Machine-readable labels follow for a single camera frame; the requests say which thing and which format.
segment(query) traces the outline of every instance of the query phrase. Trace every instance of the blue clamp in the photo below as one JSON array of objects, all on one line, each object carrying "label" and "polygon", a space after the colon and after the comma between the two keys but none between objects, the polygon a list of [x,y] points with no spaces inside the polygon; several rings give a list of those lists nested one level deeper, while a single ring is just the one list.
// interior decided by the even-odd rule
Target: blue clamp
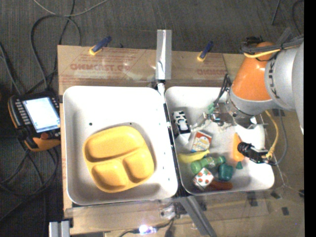
[{"label": "blue clamp", "polygon": [[207,53],[213,48],[214,42],[210,41],[207,46],[204,48],[202,52],[200,52],[197,56],[198,61],[204,61],[206,59]]},{"label": "blue clamp", "polygon": [[108,36],[108,37],[104,38],[99,43],[97,43],[92,48],[90,48],[89,49],[89,53],[92,54],[92,55],[96,55],[98,52],[100,52],[102,50],[102,48],[104,46],[107,46],[108,43],[111,42],[111,40],[112,40],[111,36]]}]

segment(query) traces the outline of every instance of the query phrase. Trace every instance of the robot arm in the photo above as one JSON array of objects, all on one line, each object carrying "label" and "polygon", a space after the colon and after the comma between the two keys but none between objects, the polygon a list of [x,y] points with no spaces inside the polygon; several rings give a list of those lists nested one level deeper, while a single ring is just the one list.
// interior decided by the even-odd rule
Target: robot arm
[{"label": "robot arm", "polygon": [[[263,42],[257,47],[268,47]],[[260,59],[245,57],[226,100],[234,121],[253,126],[251,118],[268,109],[296,111],[304,133],[304,42]]]}]

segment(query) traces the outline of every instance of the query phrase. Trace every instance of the cardboard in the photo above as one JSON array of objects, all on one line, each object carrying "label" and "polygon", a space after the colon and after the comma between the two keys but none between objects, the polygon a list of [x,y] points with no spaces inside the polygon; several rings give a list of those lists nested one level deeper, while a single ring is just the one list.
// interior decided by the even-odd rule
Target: cardboard
[{"label": "cardboard", "polygon": [[[147,86],[155,81],[156,50],[105,47],[95,56],[90,47],[59,45],[59,94],[75,85]],[[173,51],[171,80],[167,87],[220,86],[227,72],[223,55],[208,53],[203,62],[198,52]]]}]

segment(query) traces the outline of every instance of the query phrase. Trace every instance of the yellow banana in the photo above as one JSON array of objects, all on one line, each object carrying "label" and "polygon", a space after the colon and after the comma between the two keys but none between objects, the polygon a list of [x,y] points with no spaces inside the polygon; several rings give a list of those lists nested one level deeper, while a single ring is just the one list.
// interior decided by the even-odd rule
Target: yellow banana
[{"label": "yellow banana", "polygon": [[195,160],[202,159],[206,154],[209,154],[209,150],[200,151],[195,153],[188,153],[188,154],[178,154],[178,160],[182,163],[190,163]]}]

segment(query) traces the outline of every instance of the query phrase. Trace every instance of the screen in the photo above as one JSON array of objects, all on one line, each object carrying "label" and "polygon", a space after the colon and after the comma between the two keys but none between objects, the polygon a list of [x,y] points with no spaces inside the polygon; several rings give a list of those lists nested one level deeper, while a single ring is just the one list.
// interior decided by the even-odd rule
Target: screen
[{"label": "screen", "polygon": [[60,128],[59,116],[49,97],[22,101],[37,133]]}]

